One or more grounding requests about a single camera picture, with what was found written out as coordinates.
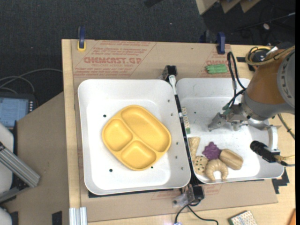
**wooden table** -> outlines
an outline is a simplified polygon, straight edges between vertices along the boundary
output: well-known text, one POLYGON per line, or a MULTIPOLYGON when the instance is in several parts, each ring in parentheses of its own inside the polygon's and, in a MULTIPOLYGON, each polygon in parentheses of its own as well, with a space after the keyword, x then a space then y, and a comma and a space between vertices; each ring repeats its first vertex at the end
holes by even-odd
MULTIPOLYGON (((201 44, 193 44, 193 48, 197 49, 201 44)), ((177 49, 178 53, 184 44, 164 43, 165 47, 177 49)), ((235 57, 244 57, 253 46, 248 45, 232 45, 231 49, 235 57)), ((65 114, 66 114, 66 136, 67 136, 67 166, 68 166, 68 183, 69 183, 69 206, 70 208, 81 207, 80 186, 79 186, 79 168, 77 156, 77 138, 76 138, 76 119, 75 119, 75 97, 73 84, 73 69, 72 69, 72 49, 71 40, 62 40, 62 56, 63 56, 63 74, 64 74, 64 97, 65 97, 65 114)), ((238 63, 240 77, 250 79, 252 73, 244 63, 238 63)), ((294 116, 284 114, 286 122, 292 127, 295 127, 294 116)), ((278 118, 272 121, 274 125, 281 125, 278 118)), ((282 151, 283 156, 288 156, 295 153, 295 144, 291 136, 283 127, 278 130, 278 146, 282 151)), ((203 218, 216 219, 220 225, 228 224, 228 218, 235 216, 245 210, 250 210, 259 225, 288 225, 295 210, 295 167, 288 167, 287 174, 290 183, 286 187, 280 187, 280 194, 277 195, 278 203, 269 205, 237 207, 220 210, 208 210, 198 212, 203 218)), ((174 222, 176 214, 167 214, 161 216, 137 217, 130 219, 121 219, 114 221, 93 222, 93 225, 156 225, 168 224, 174 222)), ((199 224, 200 221, 192 213, 184 212, 180 215, 183 224, 199 224)), ((212 222, 201 221, 201 224, 213 224, 212 222)))

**divided yellow plate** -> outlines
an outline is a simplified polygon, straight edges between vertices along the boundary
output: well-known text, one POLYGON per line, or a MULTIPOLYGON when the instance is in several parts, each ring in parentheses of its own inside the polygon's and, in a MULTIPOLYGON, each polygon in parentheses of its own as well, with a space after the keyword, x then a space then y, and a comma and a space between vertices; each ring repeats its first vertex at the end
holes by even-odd
POLYGON ((169 130, 148 110, 130 105, 104 126, 102 140, 125 166, 141 171, 156 163, 169 149, 169 130))

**purple toy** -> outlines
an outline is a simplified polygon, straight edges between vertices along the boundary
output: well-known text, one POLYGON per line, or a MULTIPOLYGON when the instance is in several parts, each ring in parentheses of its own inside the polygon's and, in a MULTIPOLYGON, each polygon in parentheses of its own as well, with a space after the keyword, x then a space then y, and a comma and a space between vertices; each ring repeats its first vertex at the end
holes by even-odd
POLYGON ((214 144, 210 142, 202 152, 208 160, 218 159, 221 153, 221 150, 214 144))

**black floor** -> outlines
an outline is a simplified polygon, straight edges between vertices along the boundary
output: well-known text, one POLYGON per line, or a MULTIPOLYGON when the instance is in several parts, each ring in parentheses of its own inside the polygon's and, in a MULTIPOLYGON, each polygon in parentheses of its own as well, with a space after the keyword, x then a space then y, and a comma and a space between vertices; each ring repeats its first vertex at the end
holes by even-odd
MULTIPOLYGON (((76 38, 84 25, 86 38, 198 43, 209 31, 222 31, 226 42, 245 45, 295 43, 295 16, 262 26, 236 28, 295 12, 295 0, 262 0, 247 13, 237 5, 224 14, 216 3, 202 16, 195 0, 0 0, 0 87, 7 76, 41 69, 61 69, 61 39, 76 38)), ((32 82, 40 104, 63 90, 62 75, 40 71, 25 77, 32 82)), ((4 88, 31 93, 24 81, 4 88)))

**blue screen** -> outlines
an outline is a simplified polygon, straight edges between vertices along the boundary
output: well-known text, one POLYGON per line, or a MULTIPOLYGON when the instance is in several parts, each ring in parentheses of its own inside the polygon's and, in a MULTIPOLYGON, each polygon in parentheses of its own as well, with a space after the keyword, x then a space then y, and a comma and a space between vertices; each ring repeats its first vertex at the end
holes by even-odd
POLYGON ((0 122, 8 128, 13 128, 15 121, 28 113, 28 102, 22 98, 0 97, 0 122))

